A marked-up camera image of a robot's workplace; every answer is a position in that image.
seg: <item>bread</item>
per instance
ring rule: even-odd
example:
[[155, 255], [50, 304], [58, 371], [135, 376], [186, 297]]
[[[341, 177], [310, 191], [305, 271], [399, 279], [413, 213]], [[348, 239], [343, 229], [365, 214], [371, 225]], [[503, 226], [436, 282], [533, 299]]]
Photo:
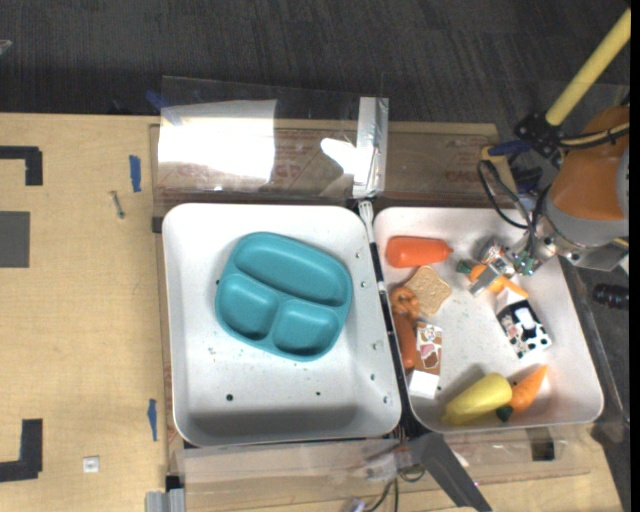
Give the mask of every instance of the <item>bread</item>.
[[416, 295], [420, 312], [426, 317], [435, 315], [451, 295], [451, 287], [429, 266], [420, 267], [405, 286]]

